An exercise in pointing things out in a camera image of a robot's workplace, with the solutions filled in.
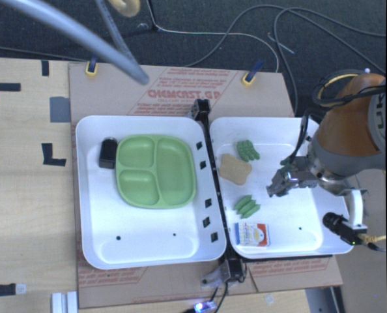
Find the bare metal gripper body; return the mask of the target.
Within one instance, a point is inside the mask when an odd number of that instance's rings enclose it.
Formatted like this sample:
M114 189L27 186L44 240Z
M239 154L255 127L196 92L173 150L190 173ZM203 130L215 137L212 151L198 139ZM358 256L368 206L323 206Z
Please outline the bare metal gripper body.
M339 156L291 156L280 162L281 168L272 178L273 183L295 188L319 186L328 192L343 192L345 176L340 172L343 162Z

